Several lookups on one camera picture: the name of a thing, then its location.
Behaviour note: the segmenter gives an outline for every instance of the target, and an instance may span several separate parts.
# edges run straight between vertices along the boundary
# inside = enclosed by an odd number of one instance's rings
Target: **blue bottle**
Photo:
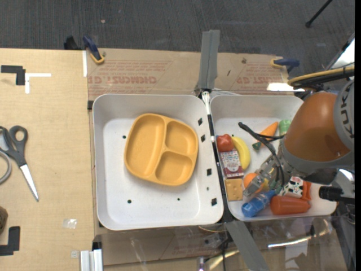
[[[258,193],[252,200],[242,205],[243,215],[248,218],[254,217],[270,204],[272,197],[275,195],[275,190]]]

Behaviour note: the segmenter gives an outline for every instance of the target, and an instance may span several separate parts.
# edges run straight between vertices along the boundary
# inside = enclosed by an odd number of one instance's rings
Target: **yellow banana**
[[[250,151],[247,144],[240,137],[232,137],[232,142],[237,149],[243,170],[250,164]]]

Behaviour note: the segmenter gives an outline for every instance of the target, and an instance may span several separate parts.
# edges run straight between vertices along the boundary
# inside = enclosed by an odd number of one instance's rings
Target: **gray carpet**
[[[97,46],[200,51],[219,29],[219,52],[298,59],[292,75],[322,70],[355,32],[355,0],[0,0],[0,47],[63,49],[72,35]]]

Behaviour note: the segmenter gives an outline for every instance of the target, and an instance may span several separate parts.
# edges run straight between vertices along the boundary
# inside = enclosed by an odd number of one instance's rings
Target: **black scissors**
[[[23,134],[22,139],[16,138],[16,133],[20,132]],[[23,172],[23,175],[28,183],[28,186],[33,193],[35,200],[39,201],[38,193],[36,192],[35,184],[32,178],[32,175],[30,174],[30,170],[27,164],[27,161],[24,157],[24,150],[25,150],[25,143],[28,140],[28,131],[27,129],[23,128],[20,125],[13,126],[10,130],[7,130],[3,126],[0,126],[0,135],[3,135],[5,146],[0,145],[0,151],[7,154],[9,157],[13,158],[21,171]]]

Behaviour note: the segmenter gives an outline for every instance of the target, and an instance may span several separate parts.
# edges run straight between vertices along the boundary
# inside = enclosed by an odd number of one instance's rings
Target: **gray ring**
[[[11,174],[11,161],[10,161],[10,158],[7,156],[7,154],[5,154],[2,151],[0,151],[0,156],[2,156],[7,163],[7,170],[6,170],[5,174],[0,178],[0,184],[2,184],[9,178],[9,176]]]

